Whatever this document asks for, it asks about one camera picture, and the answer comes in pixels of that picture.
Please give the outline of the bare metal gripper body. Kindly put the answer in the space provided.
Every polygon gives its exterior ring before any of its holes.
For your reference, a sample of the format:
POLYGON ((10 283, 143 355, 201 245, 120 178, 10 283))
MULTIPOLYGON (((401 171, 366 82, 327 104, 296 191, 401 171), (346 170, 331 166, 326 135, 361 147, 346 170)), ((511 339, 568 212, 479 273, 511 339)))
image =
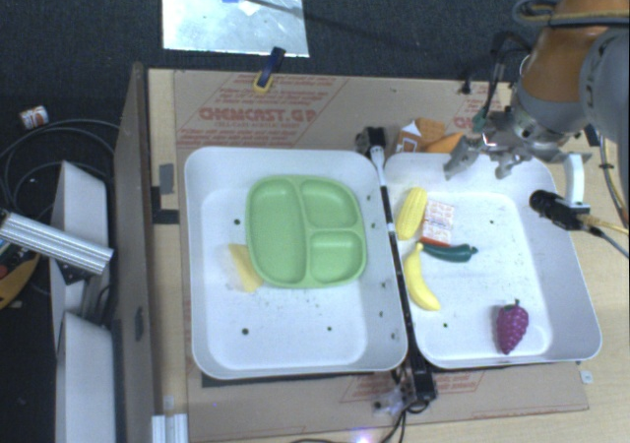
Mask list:
POLYGON ((566 134, 555 133, 521 108, 490 111, 481 132, 483 150, 491 155, 552 161, 567 142, 566 134))

